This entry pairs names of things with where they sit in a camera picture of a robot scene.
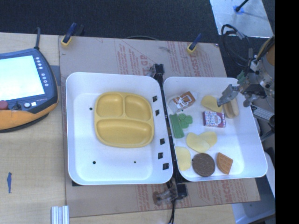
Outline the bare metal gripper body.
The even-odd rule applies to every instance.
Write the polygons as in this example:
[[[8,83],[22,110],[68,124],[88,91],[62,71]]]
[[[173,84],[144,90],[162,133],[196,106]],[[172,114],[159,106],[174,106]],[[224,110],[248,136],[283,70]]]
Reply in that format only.
[[[256,95],[262,98],[275,97],[275,80],[267,73],[242,73],[238,75],[239,91],[245,95]]]

